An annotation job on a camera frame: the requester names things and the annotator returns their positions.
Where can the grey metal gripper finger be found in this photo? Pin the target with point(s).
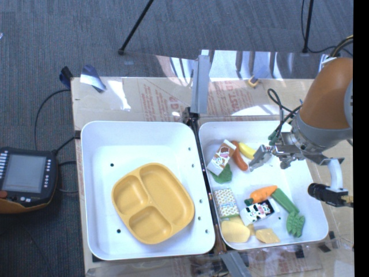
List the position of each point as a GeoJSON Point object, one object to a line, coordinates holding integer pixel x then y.
{"type": "Point", "coordinates": [261, 157]}
{"type": "Point", "coordinates": [288, 161]}

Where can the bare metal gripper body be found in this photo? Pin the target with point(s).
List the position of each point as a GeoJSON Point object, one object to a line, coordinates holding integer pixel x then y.
{"type": "Point", "coordinates": [297, 149]}

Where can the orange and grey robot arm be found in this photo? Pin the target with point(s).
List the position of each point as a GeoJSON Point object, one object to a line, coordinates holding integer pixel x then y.
{"type": "Point", "coordinates": [325, 97]}

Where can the yellow banana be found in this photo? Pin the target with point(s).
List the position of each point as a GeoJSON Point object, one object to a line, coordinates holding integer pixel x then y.
{"type": "Point", "coordinates": [247, 151]}

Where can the white plastic tray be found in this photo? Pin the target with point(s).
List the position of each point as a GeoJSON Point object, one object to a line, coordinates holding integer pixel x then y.
{"type": "Point", "coordinates": [144, 143]}
{"type": "Point", "coordinates": [291, 180]}

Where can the orange sausage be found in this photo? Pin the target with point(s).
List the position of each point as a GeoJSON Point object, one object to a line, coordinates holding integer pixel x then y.
{"type": "Point", "coordinates": [240, 159]}

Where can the orange carrot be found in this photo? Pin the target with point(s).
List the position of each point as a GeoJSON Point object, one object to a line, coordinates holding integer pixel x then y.
{"type": "Point", "coordinates": [263, 193]}

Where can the green toy vegetable stalk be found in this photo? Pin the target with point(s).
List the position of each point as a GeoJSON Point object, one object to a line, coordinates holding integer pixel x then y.
{"type": "Point", "coordinates": [285, 200]}

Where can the brown and white carton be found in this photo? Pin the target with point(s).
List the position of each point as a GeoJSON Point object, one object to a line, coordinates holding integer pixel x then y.
{"type": "Point", "coordinates": [220, 157]}

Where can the green lettuce leaf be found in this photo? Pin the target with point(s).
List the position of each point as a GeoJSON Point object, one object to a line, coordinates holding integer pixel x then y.
{"type": "Point", "coordinates": [223, 176]}

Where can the cow print milk carton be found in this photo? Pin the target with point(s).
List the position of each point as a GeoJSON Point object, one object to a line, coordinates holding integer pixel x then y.
{"type": "Point", "coordinates": [259, 211]}

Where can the yellow patterned box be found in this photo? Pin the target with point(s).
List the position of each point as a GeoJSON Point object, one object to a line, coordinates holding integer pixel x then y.
{"type": "Point", "coordinates": [226, 203]}

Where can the pale yellow toy slice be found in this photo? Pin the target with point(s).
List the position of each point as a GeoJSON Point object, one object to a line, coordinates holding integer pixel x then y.
{"type": "Point", "coordinates": [251, 229]}

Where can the yellow cheese wedge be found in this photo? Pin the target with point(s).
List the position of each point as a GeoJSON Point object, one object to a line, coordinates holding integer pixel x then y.
{"type": "Point", "coordinates": [267, 236]}

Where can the yellow toy potato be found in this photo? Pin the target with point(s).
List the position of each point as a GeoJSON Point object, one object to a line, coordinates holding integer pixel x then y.
{"type": "Point", "coordinates": [235, 231]}

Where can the yellow divided plate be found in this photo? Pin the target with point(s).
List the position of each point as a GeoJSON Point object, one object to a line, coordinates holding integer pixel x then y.
{"type": "Point", "coordinates": [155, 195]}

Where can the brown cardboard board, red print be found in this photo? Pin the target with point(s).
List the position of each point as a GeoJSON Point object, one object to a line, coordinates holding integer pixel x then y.
{"type": "Point", "coordinates": [161, 100]}

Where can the black tripod leg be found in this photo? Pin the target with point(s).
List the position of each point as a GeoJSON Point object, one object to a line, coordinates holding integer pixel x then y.
{"type": "Point", "coordinates": [309, 19]}
{"type": "Point", "coordinates": [139, 20]}

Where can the black cylinder on white bracket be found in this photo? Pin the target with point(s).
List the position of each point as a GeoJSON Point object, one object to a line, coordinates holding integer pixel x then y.
{"type": "Point", "coordinates": [324, 193]}

